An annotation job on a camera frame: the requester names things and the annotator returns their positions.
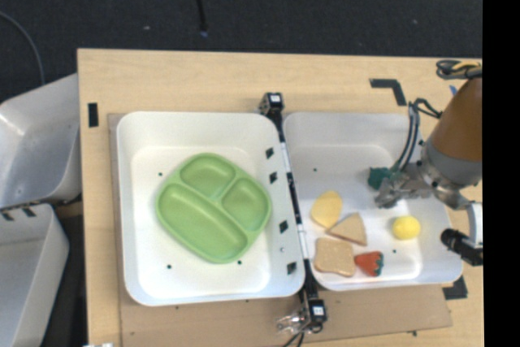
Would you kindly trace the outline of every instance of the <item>strawberry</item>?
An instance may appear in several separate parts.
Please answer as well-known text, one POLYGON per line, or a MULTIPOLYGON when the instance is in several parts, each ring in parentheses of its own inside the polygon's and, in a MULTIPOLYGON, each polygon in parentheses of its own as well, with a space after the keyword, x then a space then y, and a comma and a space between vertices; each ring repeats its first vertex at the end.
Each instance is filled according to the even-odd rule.
POLYGON ((358 254, 354 262, 368 276, 379 276, 383 269, 383 254, 379 251, 358 254))

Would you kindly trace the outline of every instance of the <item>wooden table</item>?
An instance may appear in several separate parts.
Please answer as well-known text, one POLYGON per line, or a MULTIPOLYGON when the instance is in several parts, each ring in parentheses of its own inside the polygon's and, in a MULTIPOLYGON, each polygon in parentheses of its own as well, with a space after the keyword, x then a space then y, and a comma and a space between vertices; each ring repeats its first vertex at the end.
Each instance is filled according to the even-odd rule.
MULTIPOLYGON (((127 299, 119 284, 116 249, 119 237, 115 231, 108 115, 131 111, 254 111, 268 91, 284 95, 287 113, 406 115, 406 107, 398 105, 393 90, 373 88, 371 79, 396 80, 407 100, 422 97, 435 108, 444 109, 452 95, 449 85, 459 87, 462 82, 438 78, 436 61, 305 54, 79 50, 89 343, 111 342, 124 347, 219 345, 219 337, 229 336, 222 324, 241 332, 236 339, 236 345, 240 346, 282 345, 288 339, 266 334, 270 330, 265 325, 254 325, 255 319, 265 320, 267 316, 262 314, 268 314, 269 308, 283 301, 251 301, 247 306, 236 302, 192 306, 181 308, 185 315, 172 319, 172 324, 165 320, 154 321, 154 325, 136 325, 135 314, 140 314, 140 307, 127 299), (204 319, 204 314, 215 316, 219 311, 234 311, 234 321, 223 321, 219 326, 211 324, 209 318, 198 326, 193 322, 197 317, 204 319), (129 323, 128 316, 132 314, 134 321, 129 323), (175 343, 164 340, 166 334, 175 335, 175 343), (247 334, 256 338, 251 341, 247 334)), ((427 137, 434 125, 434 119, 423 117, 422 135, 427 137)), ((481 185, 468 189, 465 195, 481 201, 481 185)), ((449 215, 454 228, 468 232, 466 213, 450 211, 449 215)), ((466 299, 445 301, 439 285, 394 292, 385 289, 381 304, 370 307, 373 313, 364 300, 374 299, 374 294, 339 298, 326 293, 324 297, 331 298, 329 305, 336 311, 336 317, 326 323, 321 336, 306 337, 305 344, 317 347, 483 345, 483 268, 465 265, 463 276, 469 290, 466 299), (341 302, 350 306, 339 306, 341 302), (361 322, 349 315, 356 308, 368 319, 361 322)))

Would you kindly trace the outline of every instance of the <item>toy lemon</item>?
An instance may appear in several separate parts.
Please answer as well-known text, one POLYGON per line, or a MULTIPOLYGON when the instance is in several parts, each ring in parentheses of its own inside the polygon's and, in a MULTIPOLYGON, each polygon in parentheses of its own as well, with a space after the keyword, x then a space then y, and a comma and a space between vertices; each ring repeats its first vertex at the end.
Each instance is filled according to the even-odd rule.
POLYGON ((403 215, 394 220, 392 224, 392 232, 399 240, 413 239, 421 232, 421 224, 412 215, 403 215))

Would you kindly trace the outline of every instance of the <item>toy bread slice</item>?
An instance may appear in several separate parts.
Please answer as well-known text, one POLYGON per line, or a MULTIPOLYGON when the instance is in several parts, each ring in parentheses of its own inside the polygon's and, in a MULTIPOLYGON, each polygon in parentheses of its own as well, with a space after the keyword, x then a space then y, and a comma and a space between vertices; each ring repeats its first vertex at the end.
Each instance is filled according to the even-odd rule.
POLYGON ((366 246, 365 224, 359 213, 354 213, 341 220, 337 225, 329 228, 327 234, 366 246))
POLYGON ((320 226, 330 228, 340 218, 341 196, 336 191, 326 191, 321 194, 310 209, 310 217, 320 226))
POLYGON ((352 276, 356 271, 352 245, 348 241, 320 237, 316 241, 314 267, 321 272, 352 276))

